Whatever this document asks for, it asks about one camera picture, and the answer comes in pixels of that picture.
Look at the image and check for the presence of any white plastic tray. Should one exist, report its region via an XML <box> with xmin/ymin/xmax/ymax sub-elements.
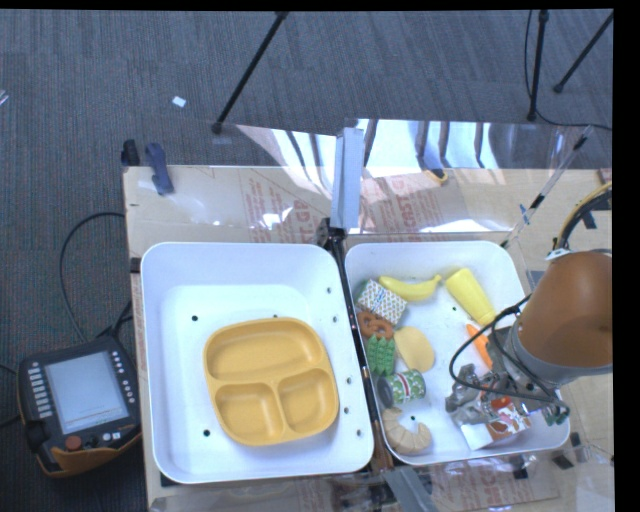
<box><xmin>343</xmin><ymin>240</ymin><xmax>572</xmax><ymax>467</ymax></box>
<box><xmin>139</xmin><ymin>241</ymin><xmax>375</xmax><ymax>485</ymax></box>

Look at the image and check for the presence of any tan croissant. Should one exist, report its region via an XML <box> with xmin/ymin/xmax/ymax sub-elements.
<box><xmin>381</xmin><ymin>406</ymin><xmax>433</xmax><ymax>456</ymax></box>

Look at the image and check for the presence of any orange carrot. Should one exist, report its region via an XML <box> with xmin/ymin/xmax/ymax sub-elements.
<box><xmin>465</xmin><ymin>322</ymin><xmax>494</xmax><ymax>369</ymax></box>

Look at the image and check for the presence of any brown pretzel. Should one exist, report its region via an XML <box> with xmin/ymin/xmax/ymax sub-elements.
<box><xmin>355</xmin><ymin>310</ymin><xmax>397</xmax><ymax>342</ymax></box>

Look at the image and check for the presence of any green ridged toy food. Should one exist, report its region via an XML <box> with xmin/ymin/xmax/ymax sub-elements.
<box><xmin>365</xmin><ymin>333</ymin><xmax>397</xmax><ymax>378</ymax></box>

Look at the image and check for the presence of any white carton green yellow pattern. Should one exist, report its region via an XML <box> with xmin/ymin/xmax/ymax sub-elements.
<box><xmin>355</xmin><ymin>278</ymin><xmax>409</xmax><ymax>326</ymax></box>

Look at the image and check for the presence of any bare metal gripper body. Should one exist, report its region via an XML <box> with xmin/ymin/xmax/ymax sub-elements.
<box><xmin>478</xmin><ymin>368</ymin><xmax>552</xmax><ymax>409</ymax></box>

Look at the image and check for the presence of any yellow banana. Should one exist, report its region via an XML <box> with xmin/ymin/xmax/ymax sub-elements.
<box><xmin>378</xmin><ymin>273</ymin><xmax>444</xmax><ymax>303</ymax></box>

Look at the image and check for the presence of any white carton orange red print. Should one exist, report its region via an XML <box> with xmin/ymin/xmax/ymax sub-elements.
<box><xmin>459</xmin><ymin>396</ymin><xmax>533</xmax><ymax>451</ymax></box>

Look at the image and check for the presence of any pale yellow crisp slice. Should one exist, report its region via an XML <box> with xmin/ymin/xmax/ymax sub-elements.
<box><xmin>392</xmin><ymin>325</ymin><xmax>437</xmax><ymax>374</ymax></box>

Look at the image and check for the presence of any yellow squeeze bottle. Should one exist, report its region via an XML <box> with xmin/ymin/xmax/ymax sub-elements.
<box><xmin>444</xmin><ymin>267</ymin><xmax>498</xmax><ymax>327</ymax></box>

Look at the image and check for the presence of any black block with thin wires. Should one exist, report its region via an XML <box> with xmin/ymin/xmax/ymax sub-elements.
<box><xmin>313</xmin><ymin>218</ymin><xmax>346</xmax><ymax>252</ymax></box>

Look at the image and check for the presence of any yellow divided plate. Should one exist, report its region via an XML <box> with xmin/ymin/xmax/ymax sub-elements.
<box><xmin>202</xmin><ymin>316</ymin><xmax>341</xmax><ymax>447</ymax></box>

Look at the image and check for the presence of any brown cardboard board red print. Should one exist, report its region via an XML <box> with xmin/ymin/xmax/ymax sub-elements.
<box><xmin>122</xmin><ymin>164</ymin><xmax>614</xmax><ymax>512</ymax></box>

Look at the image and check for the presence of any green and white can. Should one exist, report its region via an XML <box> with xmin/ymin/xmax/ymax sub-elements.
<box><xmin>376</xmin><ymin>368</ymin><xmax>428</xmax><ymax>409</ymax></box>

